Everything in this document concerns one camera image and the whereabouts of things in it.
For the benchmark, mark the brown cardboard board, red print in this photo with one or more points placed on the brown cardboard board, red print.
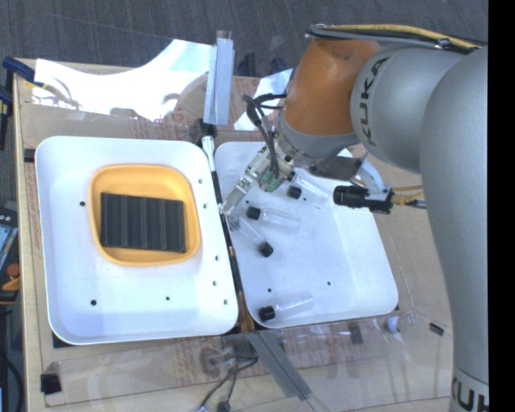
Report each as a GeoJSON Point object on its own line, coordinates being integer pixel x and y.
{"type": "Point", "coordinates": [416, 247]}

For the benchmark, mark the thin black and white rod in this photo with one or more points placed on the thin black and white rod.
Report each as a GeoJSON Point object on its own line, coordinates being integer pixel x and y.
{"type": "Point", "coordinates": [224, 225]}

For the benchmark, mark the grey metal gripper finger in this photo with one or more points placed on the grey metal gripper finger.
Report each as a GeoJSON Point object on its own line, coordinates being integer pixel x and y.
{"type": "Point", "coordinates": [234, 222]}
{"type": "Point", "coordinates": [239, 189]}

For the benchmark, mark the clear bottle with black cap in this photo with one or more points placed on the clear bottle with black cap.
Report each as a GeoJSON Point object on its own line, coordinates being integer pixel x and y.
{"type": "Point", "coordinates": [262, 244]}
{"type": "Point", "coordinates": [295, 192]}
{"type": "Point", "coordinates": [283, 306]}
{"type": "Point", "coordinates": [274, 218]}

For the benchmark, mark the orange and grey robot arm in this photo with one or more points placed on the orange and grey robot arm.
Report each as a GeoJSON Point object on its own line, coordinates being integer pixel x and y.
{"type": "Point", "coordinates": [412, 101]}

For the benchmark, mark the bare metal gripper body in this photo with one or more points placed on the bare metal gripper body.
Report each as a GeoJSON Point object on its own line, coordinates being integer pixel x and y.
{"type": "Point", "coordinates": [257, 164]}

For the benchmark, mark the black ribbed block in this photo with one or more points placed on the black ribbed block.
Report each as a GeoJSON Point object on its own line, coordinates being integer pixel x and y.
{"type": "Point", "coordinates": [142, 222]}

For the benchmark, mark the black cylinder on white bracket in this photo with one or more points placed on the black cylinder on white bracket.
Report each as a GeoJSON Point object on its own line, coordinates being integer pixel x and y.
{"type": "Point", "coordinates": [352, 196]}

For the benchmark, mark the yellow plate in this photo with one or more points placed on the yellow plate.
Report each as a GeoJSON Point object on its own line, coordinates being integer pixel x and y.
{"type": "Point", "coordinates": [143, 179]}

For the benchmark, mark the white plastic tray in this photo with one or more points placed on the white plastic tray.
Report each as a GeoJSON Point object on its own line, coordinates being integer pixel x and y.
{"type": "Point", "coordinates": [124, 298]}
{"type": "Point", "coordinates": [326, 256]}

